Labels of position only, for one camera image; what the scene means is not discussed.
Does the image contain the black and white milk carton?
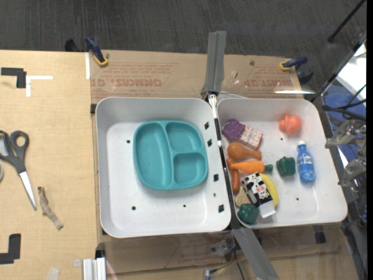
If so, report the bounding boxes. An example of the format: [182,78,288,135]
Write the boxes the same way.
[240,172,276,219]

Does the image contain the teal divided plate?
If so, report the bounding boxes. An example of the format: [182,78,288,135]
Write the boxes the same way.
[133,120,209,191]

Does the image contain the teal green toy pepper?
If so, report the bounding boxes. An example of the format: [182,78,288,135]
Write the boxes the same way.
[237,203,260,225]

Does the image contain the brown cardboard board red print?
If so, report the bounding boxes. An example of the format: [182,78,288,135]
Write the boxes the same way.
[89,50,359,280]

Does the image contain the tan toy biscuit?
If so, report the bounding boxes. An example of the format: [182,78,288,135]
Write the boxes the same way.
[234,187,250,208]

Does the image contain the blue plastic bottle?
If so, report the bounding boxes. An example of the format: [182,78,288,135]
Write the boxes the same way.
[297,140,316,184]

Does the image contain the thin black and white rod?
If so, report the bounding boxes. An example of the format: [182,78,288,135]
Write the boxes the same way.
[207,92,228,174]

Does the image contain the dark green toy pepper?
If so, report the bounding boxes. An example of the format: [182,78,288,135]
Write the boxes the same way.
[276,156,297,177]

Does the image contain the purple toy grapes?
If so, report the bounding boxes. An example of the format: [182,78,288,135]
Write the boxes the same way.
[221,119,246,141]

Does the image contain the orange toy chicken drumstick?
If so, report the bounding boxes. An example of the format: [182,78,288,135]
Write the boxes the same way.
[227,141,262,161]

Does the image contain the grey handled scissors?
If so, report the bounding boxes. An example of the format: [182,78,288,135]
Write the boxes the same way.
[0,130,38,211]

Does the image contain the white plastic tray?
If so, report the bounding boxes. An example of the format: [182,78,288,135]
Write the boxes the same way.
[95,97,232,239]
[216,98,349,229]

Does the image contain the crumpled beige tape strip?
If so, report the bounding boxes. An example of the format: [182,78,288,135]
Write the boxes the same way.
[37,186,64,230]

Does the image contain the orange toy carrot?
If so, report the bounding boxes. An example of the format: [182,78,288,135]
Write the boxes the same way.
[227,157,274,174]

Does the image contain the orange toy pepper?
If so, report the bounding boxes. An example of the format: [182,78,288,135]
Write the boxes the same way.
[279,114,302,135]

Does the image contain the pink patterned small carton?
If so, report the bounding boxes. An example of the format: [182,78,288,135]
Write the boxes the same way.
[239,125,263,151]

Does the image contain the yellow banana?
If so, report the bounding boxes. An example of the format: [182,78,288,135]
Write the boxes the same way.
[259,173,280,208]

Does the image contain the orange-brown toy sausage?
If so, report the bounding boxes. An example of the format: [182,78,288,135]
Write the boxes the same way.
[231,169,241,195]

